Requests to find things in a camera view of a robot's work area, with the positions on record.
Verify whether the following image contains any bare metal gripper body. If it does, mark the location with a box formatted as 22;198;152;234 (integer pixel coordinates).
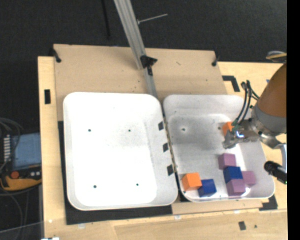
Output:
233;119;267;145

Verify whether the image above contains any orange cube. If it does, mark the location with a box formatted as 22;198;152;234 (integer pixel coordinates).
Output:
222;121;235;137
181;172;203;192

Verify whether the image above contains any purple cube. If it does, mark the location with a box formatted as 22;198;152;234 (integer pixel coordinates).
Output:
241;170;257;187
217;153;238;171
226;179;247;198

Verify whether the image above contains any white plastic tray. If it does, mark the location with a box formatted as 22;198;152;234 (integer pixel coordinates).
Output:
62;91;179;212
162;94;276;204

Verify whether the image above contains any blue cube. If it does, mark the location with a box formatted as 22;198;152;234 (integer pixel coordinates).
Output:
223;166;244;184
197;178;218;198

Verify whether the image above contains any thin black and white rod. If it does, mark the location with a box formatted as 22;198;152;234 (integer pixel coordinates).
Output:
162;110;181;185

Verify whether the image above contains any pale wood board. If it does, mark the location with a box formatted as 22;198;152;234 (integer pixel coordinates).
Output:
53;43;264;216

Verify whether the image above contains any black cylinder on white bracket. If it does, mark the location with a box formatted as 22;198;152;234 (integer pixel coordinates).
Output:
263;143;288;185

